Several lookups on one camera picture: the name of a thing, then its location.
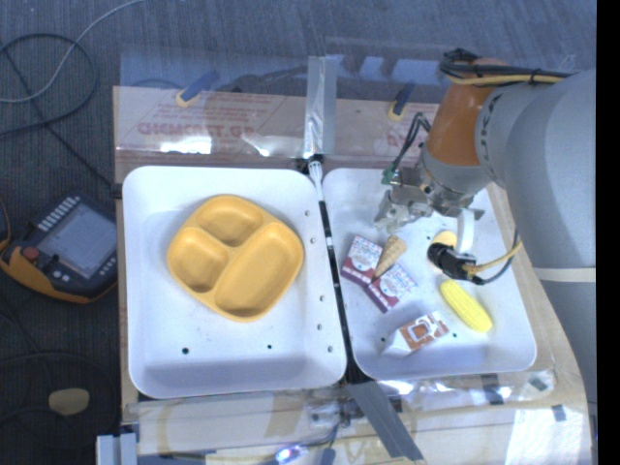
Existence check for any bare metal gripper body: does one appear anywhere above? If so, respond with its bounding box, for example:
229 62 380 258
386 164 486 222

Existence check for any tan ice cream cone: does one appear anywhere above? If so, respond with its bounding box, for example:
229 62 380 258
373 234 408 279

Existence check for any yellow round biscuit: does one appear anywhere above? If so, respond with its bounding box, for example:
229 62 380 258
430 230 459 250

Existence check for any red and white packet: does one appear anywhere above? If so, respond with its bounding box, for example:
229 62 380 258
365 263 419 315
340 233 385 287

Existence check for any yellow corn cob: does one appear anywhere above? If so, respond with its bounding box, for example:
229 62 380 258
439 278 494 334

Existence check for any orange and white carton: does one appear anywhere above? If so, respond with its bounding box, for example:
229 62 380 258
379 310 450 359

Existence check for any white plastic tray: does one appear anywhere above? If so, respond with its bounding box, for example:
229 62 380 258
121 165 349 400
321 167 539 383

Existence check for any brown cardboard board red print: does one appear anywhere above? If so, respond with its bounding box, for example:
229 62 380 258
111 84 593 465

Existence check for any yellow divided plate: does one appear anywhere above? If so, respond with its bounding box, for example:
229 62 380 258
166 194 306 324

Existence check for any pale yellow oval lump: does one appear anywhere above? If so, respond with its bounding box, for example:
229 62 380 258
47 387 91 417

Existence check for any black cylinder on white bracket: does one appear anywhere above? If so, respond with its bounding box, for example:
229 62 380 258
426 208 479 281

